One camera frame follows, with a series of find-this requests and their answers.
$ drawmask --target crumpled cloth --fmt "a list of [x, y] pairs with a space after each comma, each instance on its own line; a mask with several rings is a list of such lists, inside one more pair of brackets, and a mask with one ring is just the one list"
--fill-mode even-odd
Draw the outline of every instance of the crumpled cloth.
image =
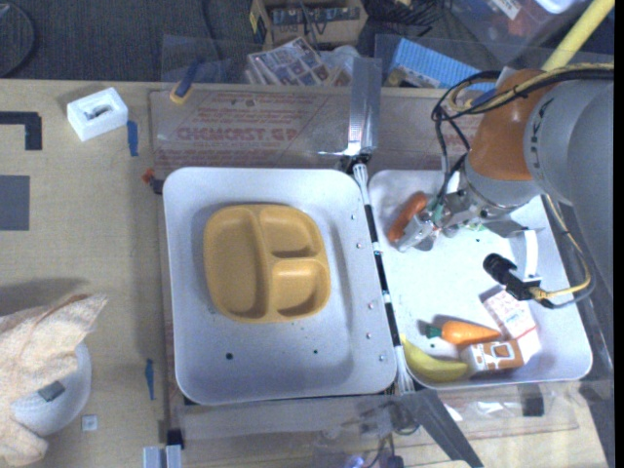
[[77, 370], [76, 346], [106, 301], [103, 294], [79, 294], [0, 318], [0, 458], [10, 465], [38, 461], [48, 448], [15, 419], [11, 403]]

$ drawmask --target wooden table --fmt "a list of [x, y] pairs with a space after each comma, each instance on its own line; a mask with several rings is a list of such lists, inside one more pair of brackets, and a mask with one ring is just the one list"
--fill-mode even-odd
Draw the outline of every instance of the wooden table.
[[[125, 128], [82, 142], [67, 121], [68, 102], [108, 87], [117, 89], [138, 123], [136, 157]], [[169, 397], [158, 226], [162, 198], [141, 179], [153, 165], [148, 94], [160, 89], [142, 83], [0, 81], [2, 110], [37, 111], [43, 118], [41, 151], [24, 151], [23, 126], [0, 126], [0, 175], [30, 176], [29, 230], [0, 231], [0, 315], [73, 293], [109, 296], [85, 340], [93, 383], [82, 414], [97, 416], [97, 430], [83, 432], [77, 417], [49, 438], [46, 457], [34, 466], [138, 466], [144, 447], [164, 445]], [[147, 359], [154, 363], [155, 400], [144, 377]], [[565, 410], [557, 416], [559, 424], [536, 418], [527, 427], [522, 419], [510, 419], [507, 432], [513, 434], [458, 424], [486, 466], [606, 466], [586, 403], [573, 387], [565, 390], [557, 399]], [[466, 465], [449, 461], [422, 429], [398, 439], [397, 450], [406, 466]], [[310, 466], [305, 449], [299, 456], [290, 451], [283, 457], [273, 452], [219, 461], [192, 457], [184, 466]]]

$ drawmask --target yellow pole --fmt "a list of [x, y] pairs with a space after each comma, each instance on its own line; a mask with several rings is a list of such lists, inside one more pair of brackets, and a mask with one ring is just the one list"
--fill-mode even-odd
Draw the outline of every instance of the yellow pole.
[[567, 33], [553, 54], [544, 62], [542, 69], [550, 71], [565, 66], [580, 50], [606, 15], [611, 12], [615, 0], [594, 0]]

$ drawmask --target yellow banana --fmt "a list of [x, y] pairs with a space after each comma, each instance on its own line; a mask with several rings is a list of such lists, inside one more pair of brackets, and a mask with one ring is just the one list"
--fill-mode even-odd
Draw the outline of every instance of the yellow banana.
[[454, 381], [468, 371], [468, 365], [461, 361], [443, 361], [423, 352], [401, 334], [401, 343], [406, 354], [409, 369], [432, 381]]

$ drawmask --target yellow plate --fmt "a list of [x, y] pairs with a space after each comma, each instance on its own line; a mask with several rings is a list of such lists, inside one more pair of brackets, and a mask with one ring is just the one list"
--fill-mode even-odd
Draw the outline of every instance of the yellow plate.
[[213, 214], [204, 228], [204, 268], [214, 306], [239, 322], [308, 317], [330, 298], [321, 232], [289, 206], [238, 205]]

